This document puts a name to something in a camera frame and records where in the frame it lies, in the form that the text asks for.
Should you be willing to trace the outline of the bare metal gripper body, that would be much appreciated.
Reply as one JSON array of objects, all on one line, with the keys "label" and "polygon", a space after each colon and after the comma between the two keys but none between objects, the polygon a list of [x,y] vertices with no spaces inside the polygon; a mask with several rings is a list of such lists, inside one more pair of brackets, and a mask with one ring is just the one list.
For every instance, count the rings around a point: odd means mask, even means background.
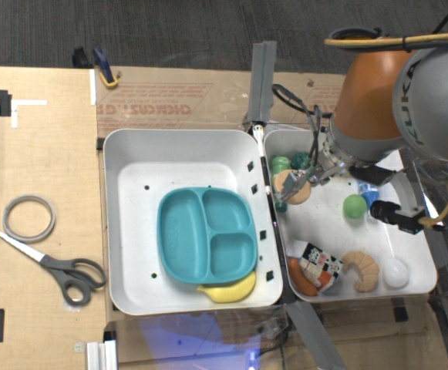
[{"label": "bare metal gripper body", "polygon": [[334,176],[341,176],[355,166],[358,160],[339,144],[334,133],[328,129],[314,151],[309,167],[305,169],[308,182],[316,187],[327,184]]}]

